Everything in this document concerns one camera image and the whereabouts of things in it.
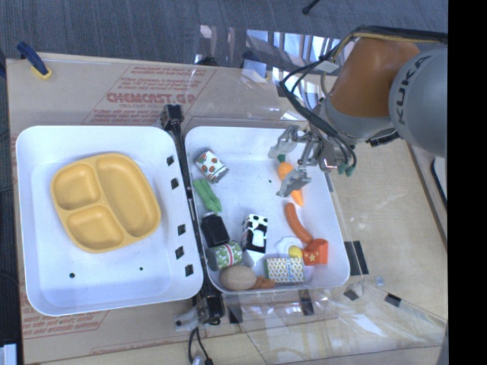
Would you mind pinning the orange carrot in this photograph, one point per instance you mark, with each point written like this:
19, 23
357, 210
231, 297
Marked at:
285, 169

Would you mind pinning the brown cardboard board, red print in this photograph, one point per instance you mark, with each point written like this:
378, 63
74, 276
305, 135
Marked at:
114, 89

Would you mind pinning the thin black and white rod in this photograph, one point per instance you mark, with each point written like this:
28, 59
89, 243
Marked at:
189, 204

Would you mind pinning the green asparagus bunch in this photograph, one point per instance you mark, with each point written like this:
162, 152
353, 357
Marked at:
207, 195

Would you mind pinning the black and white milk carton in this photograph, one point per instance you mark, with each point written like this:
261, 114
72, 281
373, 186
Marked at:
255, 234

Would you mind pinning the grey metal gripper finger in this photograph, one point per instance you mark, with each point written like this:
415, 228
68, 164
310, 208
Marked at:
293, 181
283, 143

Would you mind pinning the white can with red tomatoes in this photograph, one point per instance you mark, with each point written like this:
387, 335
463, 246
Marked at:
211, 165

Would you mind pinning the black bottle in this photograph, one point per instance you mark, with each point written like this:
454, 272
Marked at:
215, 231

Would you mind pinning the beige bread roll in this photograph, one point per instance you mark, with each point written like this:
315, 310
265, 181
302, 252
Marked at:
237, 278

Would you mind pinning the yellow patterned carton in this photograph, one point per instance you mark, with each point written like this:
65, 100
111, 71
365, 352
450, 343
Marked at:
285, 270

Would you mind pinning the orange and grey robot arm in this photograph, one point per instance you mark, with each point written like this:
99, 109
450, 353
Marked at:
380, 82

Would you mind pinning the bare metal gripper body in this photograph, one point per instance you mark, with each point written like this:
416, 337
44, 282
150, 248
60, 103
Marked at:
329, 154

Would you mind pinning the white fried egg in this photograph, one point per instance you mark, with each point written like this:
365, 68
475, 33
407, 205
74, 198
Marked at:
285, 245

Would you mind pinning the red fries box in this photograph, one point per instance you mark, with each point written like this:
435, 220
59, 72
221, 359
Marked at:
316, 253

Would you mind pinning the black cylinder on white bracket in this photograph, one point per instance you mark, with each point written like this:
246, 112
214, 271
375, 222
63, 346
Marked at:
382, 138

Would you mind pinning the orange sausage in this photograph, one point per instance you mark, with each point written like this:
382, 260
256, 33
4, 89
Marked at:
296, 223

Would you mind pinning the yellow divided plate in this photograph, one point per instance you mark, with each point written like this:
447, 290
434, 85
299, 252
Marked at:
114, 188

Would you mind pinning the brown biscuit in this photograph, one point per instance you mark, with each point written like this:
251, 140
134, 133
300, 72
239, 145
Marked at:
265, 283

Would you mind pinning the white plastic tray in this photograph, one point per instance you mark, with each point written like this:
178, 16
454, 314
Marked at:
251, 165
114, 280

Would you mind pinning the green peas can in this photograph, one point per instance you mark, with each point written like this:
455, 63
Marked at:
227, 255

